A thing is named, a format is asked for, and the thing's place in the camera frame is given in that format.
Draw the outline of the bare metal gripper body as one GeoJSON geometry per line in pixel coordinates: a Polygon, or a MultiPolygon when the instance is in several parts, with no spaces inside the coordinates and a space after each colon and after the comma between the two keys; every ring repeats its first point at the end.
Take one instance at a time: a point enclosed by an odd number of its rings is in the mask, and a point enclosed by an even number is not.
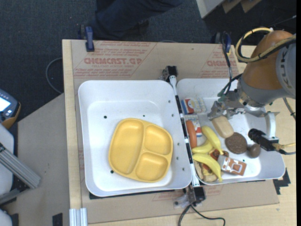
{"type": "Polygon", "coordinates": [[[226,113],[227,109],[243,108],[246,113],[256,117],[264,117],[266,114],[265,104],[251,99],[243,90],[229,91],[226,95],[223,94],[218,102],[222,104],[223,113],[226,113]]]}

